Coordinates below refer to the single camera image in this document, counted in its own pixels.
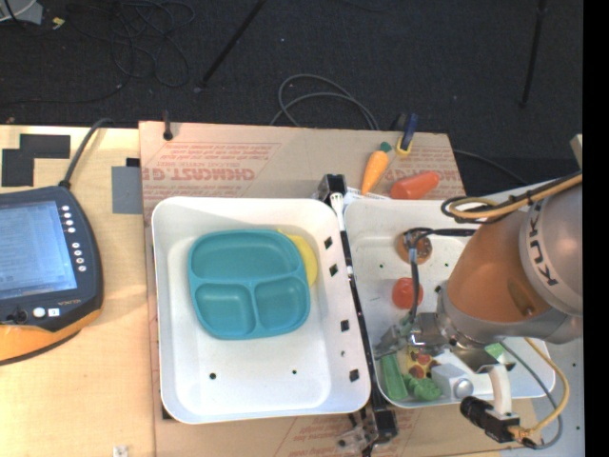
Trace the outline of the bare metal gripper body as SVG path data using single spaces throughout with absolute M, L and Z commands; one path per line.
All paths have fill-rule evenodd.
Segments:
M 433 312 L 418 313 L 408 335 L 409 346 L 420 351 L 444 351 L 449 348 L 448 339 L 438 326 Z

